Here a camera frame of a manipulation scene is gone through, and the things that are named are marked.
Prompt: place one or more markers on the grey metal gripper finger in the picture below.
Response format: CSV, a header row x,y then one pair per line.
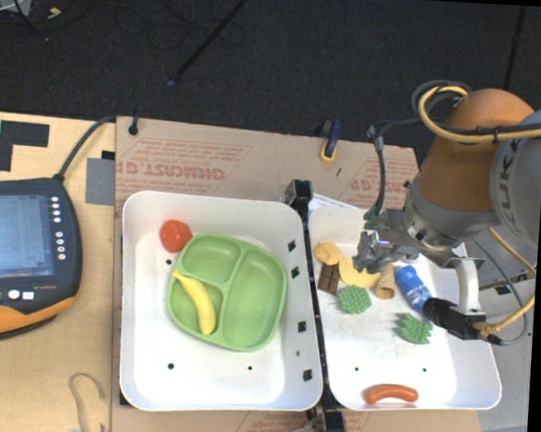
x,y
362,259
380,262

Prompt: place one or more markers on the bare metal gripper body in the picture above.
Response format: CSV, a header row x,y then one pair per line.
x,y
403,240

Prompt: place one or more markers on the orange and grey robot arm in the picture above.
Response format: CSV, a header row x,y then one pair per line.
x,y
468,164

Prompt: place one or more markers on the yellow cheese slice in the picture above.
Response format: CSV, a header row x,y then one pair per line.
x,y
356,277

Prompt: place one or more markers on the tan ice cream cone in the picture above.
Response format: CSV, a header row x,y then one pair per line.
x,y
386,285

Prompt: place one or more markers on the yellow biscuit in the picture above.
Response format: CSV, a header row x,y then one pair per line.
x,y
327,252

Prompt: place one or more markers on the brown chocolate bar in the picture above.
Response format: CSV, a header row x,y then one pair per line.
x,y
329,279

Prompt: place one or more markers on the blue bottle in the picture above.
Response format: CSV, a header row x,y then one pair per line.
x,y
412,287

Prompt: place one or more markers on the green grapes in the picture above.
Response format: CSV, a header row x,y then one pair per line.
x,y
353,300

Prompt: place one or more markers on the thin black and white rod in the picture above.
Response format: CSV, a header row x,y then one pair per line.
x,y
316,301

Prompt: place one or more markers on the white plastic tray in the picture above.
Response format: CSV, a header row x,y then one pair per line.
x,y
381,356
222,373

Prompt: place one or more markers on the green divided plate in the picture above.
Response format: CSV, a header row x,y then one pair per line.
x,y
255,297

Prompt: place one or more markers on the orange sausage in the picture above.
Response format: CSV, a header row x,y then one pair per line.
x,y
389,394

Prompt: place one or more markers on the brown cardboard board red print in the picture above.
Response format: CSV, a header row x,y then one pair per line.
x,y
255,172

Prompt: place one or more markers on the yellow banana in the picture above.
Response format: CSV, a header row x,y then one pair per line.
x,y
200,298

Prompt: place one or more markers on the red tomato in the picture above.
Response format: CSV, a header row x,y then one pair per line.
x,y
174,236

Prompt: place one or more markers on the black cylinder on white bracket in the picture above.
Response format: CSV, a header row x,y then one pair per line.
x,y
453,315

